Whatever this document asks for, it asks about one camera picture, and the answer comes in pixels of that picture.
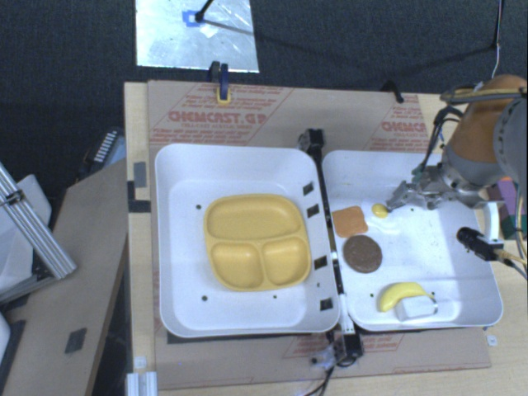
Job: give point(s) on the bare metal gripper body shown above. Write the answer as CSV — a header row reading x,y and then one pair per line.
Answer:
x,y
443,186

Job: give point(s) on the white fried egg, yellow yolk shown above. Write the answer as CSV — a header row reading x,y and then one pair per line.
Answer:
x,y
379,210

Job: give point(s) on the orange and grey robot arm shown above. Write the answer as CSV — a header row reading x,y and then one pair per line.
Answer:
x,y
474,138

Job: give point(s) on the black cylinder on white bracket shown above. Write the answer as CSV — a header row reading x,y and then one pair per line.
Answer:
x,y
478,242

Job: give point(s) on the white cube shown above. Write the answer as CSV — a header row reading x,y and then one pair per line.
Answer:
x,y
414,308

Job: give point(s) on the yellow divided plate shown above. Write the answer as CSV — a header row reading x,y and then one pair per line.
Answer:
x,y
251,221

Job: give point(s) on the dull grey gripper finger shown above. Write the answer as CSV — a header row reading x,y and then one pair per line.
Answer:
x,y
412,202
399,193

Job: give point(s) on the thin black and white rod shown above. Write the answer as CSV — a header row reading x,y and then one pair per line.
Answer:
x,y
330,225

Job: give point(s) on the brown round biscuit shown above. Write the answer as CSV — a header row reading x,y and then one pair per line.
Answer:
x,y
363,254

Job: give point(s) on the yellow banana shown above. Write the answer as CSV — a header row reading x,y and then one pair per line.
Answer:
x,y
398,296

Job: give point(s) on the purple and green box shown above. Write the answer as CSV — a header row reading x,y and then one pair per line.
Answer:
x,y
508,204

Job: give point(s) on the white plastic tray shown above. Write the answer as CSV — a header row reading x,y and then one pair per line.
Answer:
x,y
429,246
185,237

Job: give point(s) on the orange toast slice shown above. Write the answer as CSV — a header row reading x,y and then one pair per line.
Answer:
x,y
349,221

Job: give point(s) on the brown cardboard board, red print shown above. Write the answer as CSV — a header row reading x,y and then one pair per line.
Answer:
x,y
264,118

